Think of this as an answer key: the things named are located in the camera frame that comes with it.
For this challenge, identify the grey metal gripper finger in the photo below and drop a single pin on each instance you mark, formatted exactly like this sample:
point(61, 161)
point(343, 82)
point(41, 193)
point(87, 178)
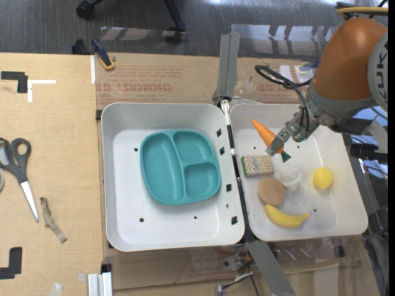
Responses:
point(276, 143)

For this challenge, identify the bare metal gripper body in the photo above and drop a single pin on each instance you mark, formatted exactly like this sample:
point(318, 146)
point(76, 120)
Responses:
point(304, 123)

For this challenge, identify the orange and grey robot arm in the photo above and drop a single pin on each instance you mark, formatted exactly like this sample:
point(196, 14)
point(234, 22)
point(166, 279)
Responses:
point(342, 60)

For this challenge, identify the orange carrot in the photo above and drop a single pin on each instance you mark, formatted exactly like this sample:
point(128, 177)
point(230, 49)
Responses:
point(265, 133)

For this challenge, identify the patterned small carton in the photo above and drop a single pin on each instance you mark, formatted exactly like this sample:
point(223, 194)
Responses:
point(257, 166)

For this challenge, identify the white crumpled lump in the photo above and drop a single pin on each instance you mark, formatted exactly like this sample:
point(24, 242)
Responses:
point(289, 177)

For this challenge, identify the tan round biscuit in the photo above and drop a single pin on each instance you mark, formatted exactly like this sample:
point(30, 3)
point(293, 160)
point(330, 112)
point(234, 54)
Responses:
point(271, 191)

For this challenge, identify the yellow lemon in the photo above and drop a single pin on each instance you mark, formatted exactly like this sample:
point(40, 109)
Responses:
point(322, 178)

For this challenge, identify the yellow banana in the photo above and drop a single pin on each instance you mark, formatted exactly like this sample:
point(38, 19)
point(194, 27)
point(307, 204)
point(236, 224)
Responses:
point(285, 220)

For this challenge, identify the white plastic tray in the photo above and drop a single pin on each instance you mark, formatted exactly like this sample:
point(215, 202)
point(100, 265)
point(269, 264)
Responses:
point(172, 227)
point(333, 214)

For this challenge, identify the teal divided plate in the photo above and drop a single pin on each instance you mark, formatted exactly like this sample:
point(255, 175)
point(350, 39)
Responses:
point(168, 171)

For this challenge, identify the brown cardboard board red print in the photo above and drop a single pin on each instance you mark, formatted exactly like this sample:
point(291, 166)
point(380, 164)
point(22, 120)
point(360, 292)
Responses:
point(148, 85)

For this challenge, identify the black office chair base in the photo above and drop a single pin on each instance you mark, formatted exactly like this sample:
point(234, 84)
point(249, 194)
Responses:
point(168, 2)

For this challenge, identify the black cylinder on white bracket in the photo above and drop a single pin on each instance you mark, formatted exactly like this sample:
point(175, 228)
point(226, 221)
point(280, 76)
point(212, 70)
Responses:
point(364, 151)

